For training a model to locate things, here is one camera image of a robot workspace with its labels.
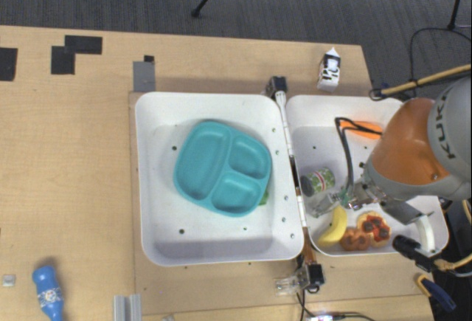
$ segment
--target green can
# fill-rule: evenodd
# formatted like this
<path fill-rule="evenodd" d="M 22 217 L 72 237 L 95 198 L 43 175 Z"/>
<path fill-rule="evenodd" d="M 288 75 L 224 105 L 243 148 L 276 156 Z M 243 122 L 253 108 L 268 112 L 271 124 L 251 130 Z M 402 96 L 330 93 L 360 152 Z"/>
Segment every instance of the green can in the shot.
<path fill-rule="evenodd" d="M 317 193 L 334 187 L 336 183 L 334 174 L 329 168 L 322 168 L 300 178 L 302 192 L 306 196 L 313 196 Z"/>

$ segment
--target yellow banana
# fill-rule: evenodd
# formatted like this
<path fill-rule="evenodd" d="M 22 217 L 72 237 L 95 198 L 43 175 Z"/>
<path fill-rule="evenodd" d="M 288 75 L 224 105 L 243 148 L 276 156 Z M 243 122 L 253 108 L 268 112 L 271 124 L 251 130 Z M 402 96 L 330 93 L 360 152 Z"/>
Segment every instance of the yellow banana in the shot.
<path fill-rule="evenodd" d="M 333 220 L 330 227 L 319 237 L 317 245 L 322 247 L 334 245 L 341 240 L 346 228 L 346 210 L 341 206 L 337 206 L 333 211 Z"/>

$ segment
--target teal divided plate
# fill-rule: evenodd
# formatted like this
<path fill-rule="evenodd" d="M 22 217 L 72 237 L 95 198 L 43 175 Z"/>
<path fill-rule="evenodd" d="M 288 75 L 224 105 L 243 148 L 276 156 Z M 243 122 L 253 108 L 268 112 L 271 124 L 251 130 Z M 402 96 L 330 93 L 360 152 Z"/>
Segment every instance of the teal divided plate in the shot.
<path fill-rule="evenodd" d="M 260 203 L 271 155 L 259 141 L 226 124 L 206 121 L 191 130 L 173 181 L 186 199 L 208 210 L 244 216 Z"/>

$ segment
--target wooden tabletop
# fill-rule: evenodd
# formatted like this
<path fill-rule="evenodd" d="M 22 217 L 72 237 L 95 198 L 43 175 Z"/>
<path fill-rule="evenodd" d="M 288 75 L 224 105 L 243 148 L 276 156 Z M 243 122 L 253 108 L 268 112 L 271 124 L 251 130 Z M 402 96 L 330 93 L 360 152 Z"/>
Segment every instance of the wooden tabletop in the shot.
<path fill-rule="evenodd" d="M 100 36 L 103 52 L 77 54 L 75 75 L 51 75 L 51 47 L 65 35 Z M 68 321 L 112 320 L 113 296 L 142 293 L 143 272 L 162 293 L 153 306 L 143 295 L 145 321 L 298 320 L 293 297 L 268 291 L 290 262 L 135 269 L 128 95 L 144 55 L 155 58 L 158 91 L 258 94 L 284 75 L 289 96 L 321 94 L 317 66 L 332 46 L 342 59 L 336 94 L 366 96 L 359 46 L 0 27 L 0 47 L 18 49 L 15 80 L 0 81 L 0 276 L 16 275 L 14 287 L 0 287 L 0 318 L 46 319 L 31 274 L 50 263 Z M 433 319 L 411 261 L 318 259 L 327 283 L 309 309 Z"/>

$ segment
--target blue bottle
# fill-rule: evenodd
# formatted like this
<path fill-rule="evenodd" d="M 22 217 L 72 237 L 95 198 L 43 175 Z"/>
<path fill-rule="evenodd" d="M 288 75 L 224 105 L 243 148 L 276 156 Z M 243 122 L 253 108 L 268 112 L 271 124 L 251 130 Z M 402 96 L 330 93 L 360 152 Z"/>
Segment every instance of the blue bottle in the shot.
<path fill-rule="evenodd" d="M 63 321 L 64 299 L 54 268 L 44 266 L 35 270 L 32 273 L 32 280 L 36 283 L 41 310 L 49 316 L 51 321 Z"/>

